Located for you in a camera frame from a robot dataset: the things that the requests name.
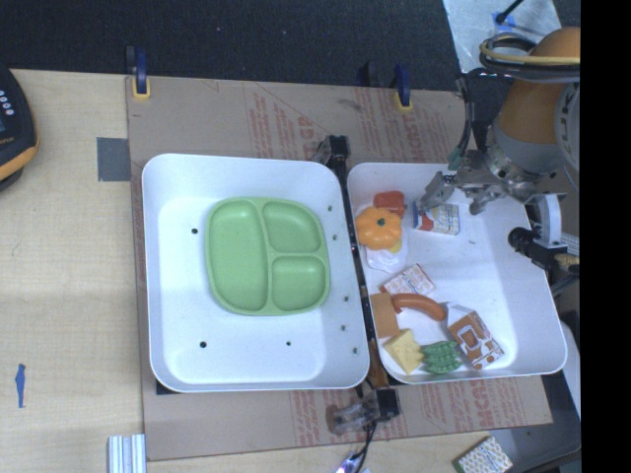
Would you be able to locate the orange patterned green-edged box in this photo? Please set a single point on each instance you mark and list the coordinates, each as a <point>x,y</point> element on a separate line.
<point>485,458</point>

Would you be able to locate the white plastic tray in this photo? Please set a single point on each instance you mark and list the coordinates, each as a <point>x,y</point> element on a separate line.
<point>177,274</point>
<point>493,274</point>

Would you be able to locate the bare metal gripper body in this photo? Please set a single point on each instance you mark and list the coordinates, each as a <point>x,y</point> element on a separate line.
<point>485,175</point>

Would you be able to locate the yellow toy cheese wedge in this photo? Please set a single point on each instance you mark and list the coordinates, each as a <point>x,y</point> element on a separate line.
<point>403,350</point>

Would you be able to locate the green toy pea pods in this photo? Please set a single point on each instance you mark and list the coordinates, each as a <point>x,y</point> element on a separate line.
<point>441,358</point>

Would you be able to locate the orange and white tall carton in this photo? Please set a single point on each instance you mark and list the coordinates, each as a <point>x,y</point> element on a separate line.
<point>475,338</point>

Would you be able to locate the orange toy pumpkin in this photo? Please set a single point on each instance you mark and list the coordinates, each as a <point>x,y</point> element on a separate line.
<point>377,229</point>

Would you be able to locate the black cylinder on white bracket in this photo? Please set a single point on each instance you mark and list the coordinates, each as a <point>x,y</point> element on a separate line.
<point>535,249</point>

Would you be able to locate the red toy pepper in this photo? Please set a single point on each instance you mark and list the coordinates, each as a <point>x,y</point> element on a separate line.
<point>389,200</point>

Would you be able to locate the orange toy sausage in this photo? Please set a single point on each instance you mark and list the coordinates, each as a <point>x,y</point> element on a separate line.
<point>419,304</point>

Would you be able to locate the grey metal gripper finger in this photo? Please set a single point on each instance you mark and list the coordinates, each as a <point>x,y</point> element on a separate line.
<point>436,189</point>
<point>483,201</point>

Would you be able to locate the brown cardboard board red print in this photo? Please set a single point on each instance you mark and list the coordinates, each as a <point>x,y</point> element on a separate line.
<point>207,116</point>

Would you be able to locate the white toy fried egg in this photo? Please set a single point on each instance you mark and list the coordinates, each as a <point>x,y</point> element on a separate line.
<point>382,260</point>

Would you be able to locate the green divided plate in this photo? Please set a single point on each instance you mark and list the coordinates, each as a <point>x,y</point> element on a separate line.
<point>236,259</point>

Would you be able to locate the white and blue small carton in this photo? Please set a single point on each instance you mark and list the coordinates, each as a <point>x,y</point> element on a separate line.
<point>443,221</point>

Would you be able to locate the tan toy bread slice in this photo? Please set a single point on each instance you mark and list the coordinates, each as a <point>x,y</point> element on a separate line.
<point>383,319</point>

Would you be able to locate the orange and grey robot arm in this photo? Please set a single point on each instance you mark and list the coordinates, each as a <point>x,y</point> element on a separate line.
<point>532,111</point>

